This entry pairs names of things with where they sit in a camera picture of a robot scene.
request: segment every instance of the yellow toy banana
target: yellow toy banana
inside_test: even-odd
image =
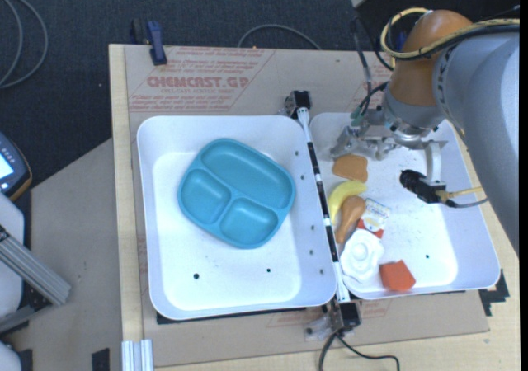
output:
[[[360,181],[344,181],[336,186],[328,197],[328,212],[330,213],[330,220],[335,226],[335,218],[337,211],[341,208],[343,201],[349,196],[358,195],[366,190],[366,185]]]

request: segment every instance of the blue plate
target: blue plate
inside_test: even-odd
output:
[[[295,184],[284,167],[234,139],[216,139],[203,147],[178,188],[186,217],[245,249],[273,237],[294,198]]]

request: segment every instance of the blue clamp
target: blue clamp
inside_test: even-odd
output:
[[[162,27],[156,21],[147,22],[147,39],[152,45],[150,57],[154,65],[167,64],[162,43]]]

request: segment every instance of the wooden table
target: wooden table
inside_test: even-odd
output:
[[[134,213],[131,140],[126,85],[125,47],[111,45],[111,109],[115,159],[117,229],[120,251],[121,318],[124,340],[144,338],[139,285],[138,243]],[[450,336],[428,340],[411,340],[383,345],[368,345],[361,351],[368,355],[396,355],[402,370],[508,370],[521,369],[520,353],[520,277],[519,260],[489,205],[483,213],[497,251],[510,297],[505,303],[494,303],[488,319],[490,332],[467,336]],[[214,363],[187,364],[163,369],[178,370],[269,370],[317,368],[319,352],[268,355]],[[395,369],[394,363],[357,358],[347,349],[332,349],[325,359],[325,369]]]

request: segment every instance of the screen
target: screen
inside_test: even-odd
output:
[[[13,172],[14,170],[7,160],[3,156],[0,156],[0,179],[3,179],[7,175],[11,175]]]

